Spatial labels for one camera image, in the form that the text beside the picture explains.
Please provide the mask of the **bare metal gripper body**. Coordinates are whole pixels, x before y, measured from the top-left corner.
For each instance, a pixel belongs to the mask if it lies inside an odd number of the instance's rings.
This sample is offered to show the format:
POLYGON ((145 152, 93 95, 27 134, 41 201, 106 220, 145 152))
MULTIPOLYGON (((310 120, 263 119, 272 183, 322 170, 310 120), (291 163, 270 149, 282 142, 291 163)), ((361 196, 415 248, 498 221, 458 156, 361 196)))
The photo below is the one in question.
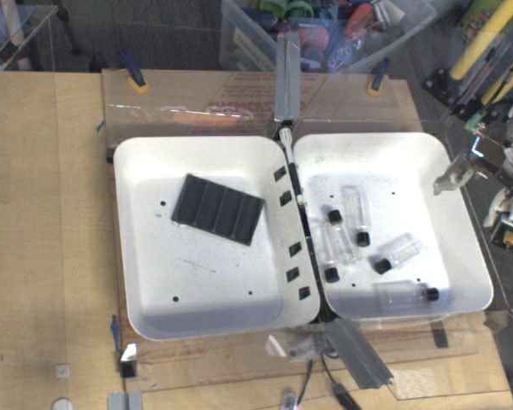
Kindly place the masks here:
POLYGON ((505 187, 513 187, 513 142, 505 143, 487 137, 478 136, 471 147, 474 164, 483 173, 495 178, 505 187))

